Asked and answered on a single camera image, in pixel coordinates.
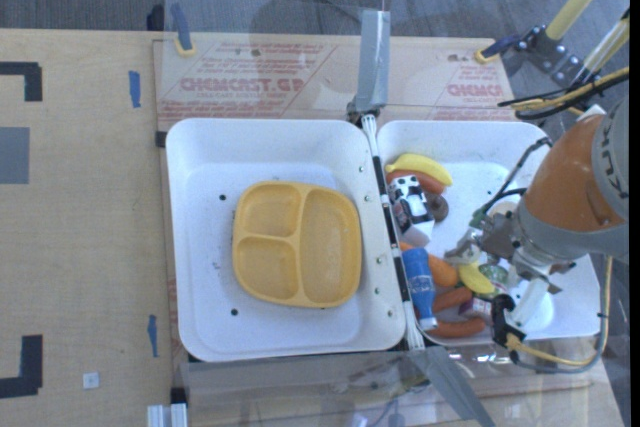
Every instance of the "metal bracket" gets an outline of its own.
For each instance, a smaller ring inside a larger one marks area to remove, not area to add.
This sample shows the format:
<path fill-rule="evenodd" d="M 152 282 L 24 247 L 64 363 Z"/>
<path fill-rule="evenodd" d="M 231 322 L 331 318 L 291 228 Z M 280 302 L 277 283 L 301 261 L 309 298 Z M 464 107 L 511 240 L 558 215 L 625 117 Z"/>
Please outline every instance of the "metal bracket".
<path fill-rule="evenodd" d="M 367 9 L 362 13 L 358 90 L 347 105 L 347 114 L 357 122 L 364 114 L 378 115 L 387 103 L 391 23 L 388 11 Z"/>
<path fill-rule="evenodd" d="M 147 427 L 188 427 L 187 405 L 154 405 L 147 408 Z"/>
<path fill-rule="evenodd" d="M 579 87 L 600 78 L 597 70 L 584 69 L 584 61 L 570 54 L 561 41 L 549 38 L 545 29 L 545 25 L 533 26 L 512 48 L 526 54 L 529 62 L 562 88 Z"/>
<path fill-rule="evenodd" d="M 482 427 L 495 427 L 493 419 L 444 347 L 414 351 L 409 353 L 409 358 L 461 419 L 476 420 Z"/>

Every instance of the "orange toy food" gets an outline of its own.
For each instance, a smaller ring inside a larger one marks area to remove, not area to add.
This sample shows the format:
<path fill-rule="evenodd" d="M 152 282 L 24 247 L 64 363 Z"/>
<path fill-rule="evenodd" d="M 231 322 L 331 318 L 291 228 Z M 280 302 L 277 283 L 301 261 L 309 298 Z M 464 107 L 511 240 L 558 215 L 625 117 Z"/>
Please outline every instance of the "orange toy food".
<path fill-rule="evenodd" d="M 387 183 L 391 183 L 395 178 L 400 176 L 408 176 L 413 175 L 418 179 L 418 183 L 424 192 L 431 192 L 433 194 L 442 194 L 445 189 L 445 185 L 438 181 L 431 175 L 426 173 L 421 173 L 420 171 L 408 171 L 405 169 L 396 169 L 395 171 L 391 171 L 387 173 L 386 180 Z"/>
<path fill-rule="evenodd" d="M 429 253 L 429 269 L 436 285 L 453 287 L 458 284 L 458 269 L 431 253 Z"/>
<path fill-rule="evenodd" d="M 441 338 L 465 338 L 482 332 L 486 326 L 485 321 L 480 317 L 473 317 L 461 322 L 445 322 L 438 319 L 438 327 L 430 329 L 429 334 Z"/>
<path fill-rule="evenodd" d="M 436 295 L 431 311 L 439 313 L 452 306 L 459 306 L 473 298 L 473 292 L 465 286 L 452 288 Z"/>

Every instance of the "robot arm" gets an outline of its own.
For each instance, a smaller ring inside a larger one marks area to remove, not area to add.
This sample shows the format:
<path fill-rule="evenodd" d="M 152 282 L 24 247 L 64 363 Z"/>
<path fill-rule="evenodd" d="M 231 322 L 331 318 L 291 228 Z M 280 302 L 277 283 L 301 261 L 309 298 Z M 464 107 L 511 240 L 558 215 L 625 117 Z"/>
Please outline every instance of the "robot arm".
<path fill-rule="evenodd" d="M 608 114 L 577 121 L 547 153 L 514 211 L 485 215 L 479 228 L 445 257 L 477 244 L 529 281 L 517 306 L 504 297 L 494 302 L 494 339 L 501 345 L 506 331 L 524 338 L 519 328 L 547 291 L 559 291 L 549 282 L 553 272 L 568 271 L 589 253 L 628 264 L 628 95 Z"/>

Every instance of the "black mark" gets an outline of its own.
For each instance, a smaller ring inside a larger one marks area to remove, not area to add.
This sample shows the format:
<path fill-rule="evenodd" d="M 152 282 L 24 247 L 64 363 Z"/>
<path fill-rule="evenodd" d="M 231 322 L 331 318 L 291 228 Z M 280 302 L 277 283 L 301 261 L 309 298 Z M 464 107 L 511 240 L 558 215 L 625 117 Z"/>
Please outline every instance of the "black mark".
<path fill-rule="evenodd" d="M 42 388 L 42 335 L 22 337 L 18 377 L 0 379 L 0 399 L 37 395 Z"/>
<path fill-rule="evenodd" d="M 38 63 L 0 62 L 0 75 L 24 75 L 24 101 L 42 101 L 42 68 Z"/>
<path fill-rule="evenodd" d="M 166 148 L 167 146 L 167 133 L 156 131 L 156 146 L 158 148 Z"/>

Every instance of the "toy sausage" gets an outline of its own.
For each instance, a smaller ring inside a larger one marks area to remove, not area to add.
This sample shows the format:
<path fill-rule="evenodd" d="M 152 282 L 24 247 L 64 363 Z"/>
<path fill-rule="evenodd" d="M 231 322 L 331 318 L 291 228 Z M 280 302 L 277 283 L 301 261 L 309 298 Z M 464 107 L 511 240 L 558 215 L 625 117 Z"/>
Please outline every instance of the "toy sausage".
<path fill-rule="evenodd" d="M 420 187 L 422 187 L 422 189 L 425 192 L 430 192 L 432 194 L 438 194 L 438 195 L 444 192 L 445 185 L 442 182 L 440 182 L 433 176 L 428 175 L 426 173 L 422 173 L 420 171 L 408 171 L 406 169 L 396 169 L 394 171 L 391 171 L 390 173 L 387 173 L 386 180 L 387 180 L 387 183 L 391 183 L 395 178 L 398 178 L 400 176 L 407 176 L 407 175 L 415 176 L 418 179 L 418 183 L 420 184 Z"/>
<path fill-rule="evenodd" d="M 438 319 L 438 327 L 430 329 L 428 334 L 441 338 L 465 338 L 482 332 L 486 326 L 487 324 L 480 317 L 461 322 L 445 322 Z"/>
<path fill-rule="evenodd" d="M 452 306 L 459 306 L 473 298 L 473 292 L 467 287 L 457 287 L 436 295 L 431 310 L 438 313 Z"/>

